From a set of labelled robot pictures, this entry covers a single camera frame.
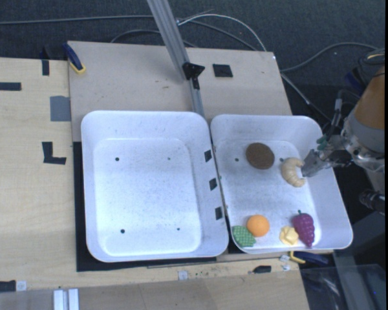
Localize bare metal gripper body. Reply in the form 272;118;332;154
319;136;385;173

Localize cream croissant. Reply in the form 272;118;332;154
280;156;307;188

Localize white plastic tray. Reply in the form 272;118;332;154
210;114;354;255
80;109;230;264

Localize brown round biscuit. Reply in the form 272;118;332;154
245;142;275;171

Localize purple grapes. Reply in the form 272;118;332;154
292;209;316;249

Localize yellow toy food piece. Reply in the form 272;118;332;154
279;225;299;247

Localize orange ball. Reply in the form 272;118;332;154
246;214;271;238

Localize green textured toy vegetable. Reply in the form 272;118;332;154
231;225;257;249

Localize small black block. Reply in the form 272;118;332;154
248;265;273;275

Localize pale wood board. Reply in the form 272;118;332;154
67;40;334;264

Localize black cylinder on white bracket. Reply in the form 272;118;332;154
358;169;386;215

